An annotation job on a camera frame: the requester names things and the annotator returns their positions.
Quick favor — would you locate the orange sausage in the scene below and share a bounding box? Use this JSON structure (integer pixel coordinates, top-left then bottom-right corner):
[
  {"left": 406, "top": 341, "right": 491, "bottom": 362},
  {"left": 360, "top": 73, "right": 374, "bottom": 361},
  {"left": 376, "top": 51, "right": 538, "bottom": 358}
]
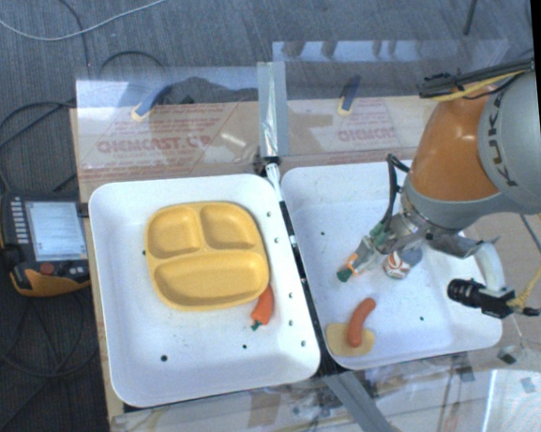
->
[{"left": 343, "top": 296, "right": 382, "bottom": 350}]

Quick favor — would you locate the large orange carrot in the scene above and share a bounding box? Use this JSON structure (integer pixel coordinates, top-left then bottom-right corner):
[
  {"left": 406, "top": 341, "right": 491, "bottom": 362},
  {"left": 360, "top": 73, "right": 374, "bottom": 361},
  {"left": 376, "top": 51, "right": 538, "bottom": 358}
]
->
[{"left": 247, "top": 283, "right": 278, "bottom": 333}]

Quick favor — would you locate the white plastic tray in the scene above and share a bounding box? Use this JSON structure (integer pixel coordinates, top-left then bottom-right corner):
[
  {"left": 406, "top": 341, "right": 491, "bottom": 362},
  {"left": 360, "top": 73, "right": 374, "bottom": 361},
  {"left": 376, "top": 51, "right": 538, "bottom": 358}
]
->
[
  {"left": 86, "top": 165, "right": 325, "bottom": 412},
  {"left": 278, "top": 150, "right": 507, "bottom": 377}
]

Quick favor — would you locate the brown cardboard board red print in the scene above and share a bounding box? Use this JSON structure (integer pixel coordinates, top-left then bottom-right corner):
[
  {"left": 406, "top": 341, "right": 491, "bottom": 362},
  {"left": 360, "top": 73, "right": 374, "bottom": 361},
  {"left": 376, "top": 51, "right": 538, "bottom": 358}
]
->
[{"left": 68, "top": 67, "right": 541, "bottom": 422}]

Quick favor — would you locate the yellow bread slice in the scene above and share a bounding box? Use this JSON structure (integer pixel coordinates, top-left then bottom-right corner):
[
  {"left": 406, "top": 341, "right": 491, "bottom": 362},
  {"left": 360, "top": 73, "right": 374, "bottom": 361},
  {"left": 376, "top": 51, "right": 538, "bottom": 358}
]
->
[{"left": 323, "top": 318, "right": 378, "bottom": 361}]

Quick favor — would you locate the yellow divided plate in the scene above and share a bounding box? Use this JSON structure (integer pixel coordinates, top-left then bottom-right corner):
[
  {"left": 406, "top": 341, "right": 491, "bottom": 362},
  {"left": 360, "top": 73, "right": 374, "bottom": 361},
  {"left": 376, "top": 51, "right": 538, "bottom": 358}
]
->
[{"left": 141, "top": 196, "right": 275, "bottom": 316}]

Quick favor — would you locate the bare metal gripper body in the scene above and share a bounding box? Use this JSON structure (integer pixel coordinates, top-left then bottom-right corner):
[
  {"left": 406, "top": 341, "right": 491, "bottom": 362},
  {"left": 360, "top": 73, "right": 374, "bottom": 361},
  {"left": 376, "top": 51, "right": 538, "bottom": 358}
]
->
[{"left": 368, "top": 208, "right": 444, "bottom": 257}]

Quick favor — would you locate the black cylinder on white bracket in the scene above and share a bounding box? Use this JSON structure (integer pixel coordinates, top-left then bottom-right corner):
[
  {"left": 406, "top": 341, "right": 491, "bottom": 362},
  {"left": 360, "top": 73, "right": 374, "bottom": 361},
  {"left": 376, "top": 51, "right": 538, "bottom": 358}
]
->
[{"left": 443, "top": 236, "right": 519, "bottom": 323}]

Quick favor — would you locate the red and white can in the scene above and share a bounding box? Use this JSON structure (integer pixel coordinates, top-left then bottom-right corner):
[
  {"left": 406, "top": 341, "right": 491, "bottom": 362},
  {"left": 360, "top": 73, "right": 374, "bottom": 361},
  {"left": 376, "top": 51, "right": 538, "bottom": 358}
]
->
[{"left": 380, "top": 249, "right": 413, "bottom": 282}]

